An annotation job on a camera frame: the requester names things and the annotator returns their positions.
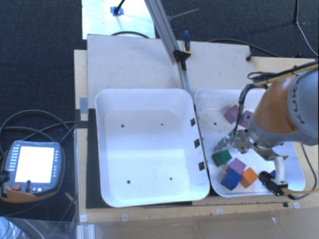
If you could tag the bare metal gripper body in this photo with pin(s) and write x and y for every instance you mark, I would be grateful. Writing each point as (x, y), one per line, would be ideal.
(241, 141)

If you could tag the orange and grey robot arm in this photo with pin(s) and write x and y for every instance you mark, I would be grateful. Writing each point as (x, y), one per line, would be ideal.
(279, 108)

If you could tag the black cylinder on white bracket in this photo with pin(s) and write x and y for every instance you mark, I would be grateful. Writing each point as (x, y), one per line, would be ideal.
(272, 183)

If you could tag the thin black rod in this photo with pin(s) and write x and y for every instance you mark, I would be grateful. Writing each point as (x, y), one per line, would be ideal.
(200, 126)

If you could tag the white plastic tray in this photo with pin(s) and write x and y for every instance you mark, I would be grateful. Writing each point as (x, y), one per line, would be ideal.
(214, 133)
(149, 148)

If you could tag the green cube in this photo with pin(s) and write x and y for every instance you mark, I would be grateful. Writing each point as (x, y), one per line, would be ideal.
(221, 158)

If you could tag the blue cube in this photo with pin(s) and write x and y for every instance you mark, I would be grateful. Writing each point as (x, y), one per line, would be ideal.
(230, 179)
(273, 173)

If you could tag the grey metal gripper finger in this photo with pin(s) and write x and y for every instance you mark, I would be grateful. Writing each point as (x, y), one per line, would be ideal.
(217, 149)
(223, 142)

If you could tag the purple cube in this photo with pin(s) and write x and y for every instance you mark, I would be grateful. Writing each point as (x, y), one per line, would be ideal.
(238, 165)
(231, 114)
(246, 119)

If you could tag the orange cube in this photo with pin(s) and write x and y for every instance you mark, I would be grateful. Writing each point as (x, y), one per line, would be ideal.
(248, 177)

